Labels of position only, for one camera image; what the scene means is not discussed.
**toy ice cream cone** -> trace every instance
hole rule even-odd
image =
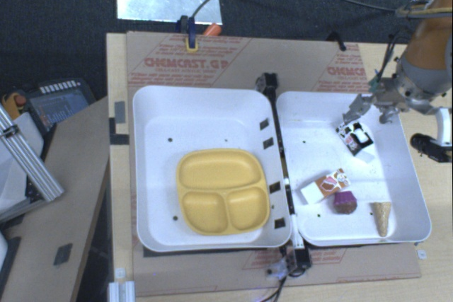
[[[387,235],[389,227],[389,215],[391,202],[373,203],[374,217],[376,219],[377,230],[381,237]]]

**blue clamp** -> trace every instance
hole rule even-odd
[[[185,39],[185,47],[188,52],[198,51],[198,42],[195,37],[195,18],[181,16],[181,19],[176,22],[176,32],[188,35]]]

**cardboard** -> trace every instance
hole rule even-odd
[[[131,146],[130,199],[124,195],[128,181],[123,179],[118,181],[118,192],[121,190],[122,194],[113,200],[114,214],[117,208],[129,207],[132,220],[131,240],[118,236],[121,245],[115,249],[118,255],[114,259],[115,268],[125,268],[126,272],[116,280],[134,280],[137,296],[277,286],[277,281],[266,278],[265,272],[281,258],[278,249],[165,255],[143,248],[134,226],[136,197],[130,101],[135,91],[148,84],[250,89],[263,72],[278,74],[279,94],[290,90],[365,92],[367,72],[360,46],[347,44],[348,50],[341,52],[336,43],[330,42],[199,37],[199,52],[188,54],[182,35],[128,33],[126,37],[111,35],[109,40],[108,67],[113,80],[109,86],[115,94],[110,100],[110,116],[117,118],[114,104],[126,103],[128,121],[119,126],[127,134],[125,125],[129,125]],[[124,76],[118,73],[125,71]],[[124,154],[128,148],[112,147],[113,159],[118,160],[119,152]],[[115,230],[119,232],[124,226],[114,221],[114,235],[118,234]],[[312,258],[314,266],[302,278],[290,279],[289,285],[420,277],[414,247],[409,244],[319,249],[312,251]]]
[[[65,193],[4,231],[21,243],[2,301],[76,300],[107,184],[107,105],[104,98],[57,125],[45,165]]]

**white plastic tray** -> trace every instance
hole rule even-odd
[[[431,231],[430,217],[399,118],[380,124],[379,111],[372,108],[360,119],[374,140],[376,157],[370,163],[355,158],[335,132],[354,97],[287,92],[277,99],[297,228],[305,240],[319,246],[425,240]],[[356,196],[357,209],[349,215],[337,214],[333,197],[305,204],[300,189],[338,168],[351,181],[347,190]],[[391,202],[391,213],[389,232],[382,238],[371,203],[385,201]]]
[[[256,91],[147,86],[134,96],[133,118],[137,231],[147,248],[166,252],[271,248],[286,243],[291,225],[285,186],[272,109],[263,95]],[[264,149],[263,142],[271,139],[273,145]],[[191,151],[220,148],[251,152],[260,161],[267,184],[280,182],[280,190],[269,195],[270,217],[264,227],[230,236],[204,236],[184,222],[176,189],[178,162]],[[281,219],[285,226],[275,228],[275,221]]]

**yellow divided tray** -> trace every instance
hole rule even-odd
[[[176,171],[185,222],[209,236],[245,233],[262,227],[270,203],[258,159],[240,149],[211,149],[185,155]]]

